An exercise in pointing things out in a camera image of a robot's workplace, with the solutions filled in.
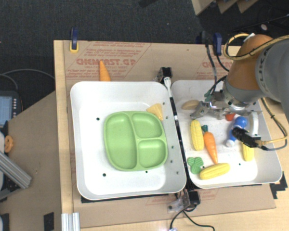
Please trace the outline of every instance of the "orange ring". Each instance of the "orange ring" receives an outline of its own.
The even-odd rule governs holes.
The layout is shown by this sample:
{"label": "orange ring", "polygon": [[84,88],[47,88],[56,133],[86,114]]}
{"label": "orange ring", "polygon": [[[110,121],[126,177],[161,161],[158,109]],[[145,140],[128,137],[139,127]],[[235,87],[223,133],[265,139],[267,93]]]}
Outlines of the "orange ring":
{"label": "orange ring", "polygon": [[4,139],[4,152],[9,153],[13,146],[13,138],[10,135],[7,135]]}

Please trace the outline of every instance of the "toy sink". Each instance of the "toy sink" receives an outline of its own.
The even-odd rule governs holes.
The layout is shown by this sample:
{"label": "toy sink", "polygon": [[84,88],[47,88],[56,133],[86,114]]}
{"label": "toy sink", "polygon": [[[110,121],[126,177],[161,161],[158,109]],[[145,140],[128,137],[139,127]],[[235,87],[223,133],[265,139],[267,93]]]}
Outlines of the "toy sink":
{"label": "toy sink", "polygon": [[[203,167],[213,162],[206,149],[193,149],[190,134],[193,111],[183,110],[182,105],[190,100],[204,100],[204,93],[212,85],[213,81],[209,80],[173,83],[171,90],[182,137],[180,145],[169,93],[164,85],[153,81],[76,83],[70,96],[80,194],[89,200],[103,200],[178,193],[185,187],[187,177],[202,189],[279,181],[282,169],[275,151],[255,148],[254,159],[244,161],[239,141],[234,147],[225,146],[232,123],[218,120],[209,113],[198,120],[201,125],[208,125],[214,134],[219,163],[229,163],[231,169],[225,175],[208,180],[191,173],[185,159],[201,157]],[[162,106],[161,125],[166,140],[161,135],[162,128],[155,124],[157,118],[148,118],[146,114],[147,108],[156,103]],[[250,109],[261,110],[258,103]],[[115,126],[124,128],[124,132],[112,130]],[[258,132],[262,140],[271,139],[261,113]],[[155,157],[150,156],[150,151],[155,151]]]}
{"label": "toy sink", "polygon": [[[168,194],[185,187],[187,176],[165,86],[153,81],[84,81],[72,87],[70,96],[77,187],[84,198]],[[156,103],[162,106],[160,124],[143,113]],[[114,125],[126,129],[124,136],[111,130]],[[149,158],[149,150],[155,150],[155,158]]]}
{"label": "toy sink", "polygon": [[110,163],[120,170],[149,170],[161,166],[167,159],[163,125],[149,112],[111,114],[104,123],[104,141]]}

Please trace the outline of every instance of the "yellow corn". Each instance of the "yellow corn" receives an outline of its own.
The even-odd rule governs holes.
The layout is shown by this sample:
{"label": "yellow corn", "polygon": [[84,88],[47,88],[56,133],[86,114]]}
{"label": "yellow corn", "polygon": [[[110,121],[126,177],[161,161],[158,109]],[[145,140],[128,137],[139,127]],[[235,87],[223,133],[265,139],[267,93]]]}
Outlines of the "yellow corn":
{"label": "yellow corn", "polygon": [[210,167],[203,169],[200,172],[200,178],[202,180],[211,179],[220,175],[226,174],[230,170],[230,164],[228,163],[219,163],[214,164]]}
{"label": "yellow corn", "polygon": [[193,146],[196,151],[201,151],[204,148],[203,134],[200,122],[193,120],[191,122],[191,135]]}
{"label": "yellow corn", "polygon": [[243,158],[245,161],[251,161],[254,159],[254,148],[248,147],[242,143],[243,147]]}

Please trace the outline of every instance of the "blue clamp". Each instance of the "blue clamp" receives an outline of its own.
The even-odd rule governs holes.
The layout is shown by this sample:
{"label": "blue clamp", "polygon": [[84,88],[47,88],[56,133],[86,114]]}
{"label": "blue clamp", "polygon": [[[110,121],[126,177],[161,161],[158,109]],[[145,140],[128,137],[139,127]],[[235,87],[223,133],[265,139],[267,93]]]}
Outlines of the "blue clamp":
{"label": "blue clamp", "polygon": [[71,30],[71,42],[69,44],[69,50],[72,53],[77,53],[79,50],[79,44],[77,42],[78,37],[78,29],[76,27],[73,27]]}
{"label": "blue clamp", "polygon": [[213,34],[213,47],[217,55],[222,55],[222,36],[220,33]]}

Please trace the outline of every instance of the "white tray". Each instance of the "white tray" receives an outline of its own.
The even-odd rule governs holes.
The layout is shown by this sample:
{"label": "white tray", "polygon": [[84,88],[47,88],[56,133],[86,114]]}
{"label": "white tray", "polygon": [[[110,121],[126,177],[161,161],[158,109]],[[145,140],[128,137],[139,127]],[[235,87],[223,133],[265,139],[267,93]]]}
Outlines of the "white tray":
{"label": "white tray", "polygon": [[[156,82],[78,82],[71,89],[77,187],[89,200],[177,193],[186,173],[167,89]],[[120,171],[108,161],[104,120],[119,111],[146,111],[163,104],[166,163],[148,171]]]}
{"label": "white tray", "polygon": [[[201,157],[204,162],[204,167],[213,165],[208,151],[195,151],[193,149],[191,133],[190,133],[190,114],[191,110],[183,110],[182,105],[189,100],[204,100],[204,94],[211,88],[213,81],[209,80],[179,80],[173,83],[171,89],[173,98],[176,104],[178,119],[180,123],[182,141],[185,151],[185,157]],[[261,108],[258,103],[252,105],[250,110],[260,111]],[[264,151],[262,149],[255,149],[254,160],[246,162],[243,160],[242,148],[239,141],[236,141],[234,147],[226,147],[225,142],[228,138],[232,123],[223,120],[218,120],[210,114],[197,119],[201,125],[208,125],[209,131],[214,134],[217,144],[219,163],[229,163],[230,171],[222,176],[212,178],[209,180],[201,180],[198,175],[192,174],[189,167],[189,176],[191,181],[198,187],[203,189],[252,185],[272,183],[280,180],[282,176],[282,169],[279,159],[275,151]],[[262,140],[270,140],[270,134],[267,129],[263,114],[259,114],[259,134]]]}

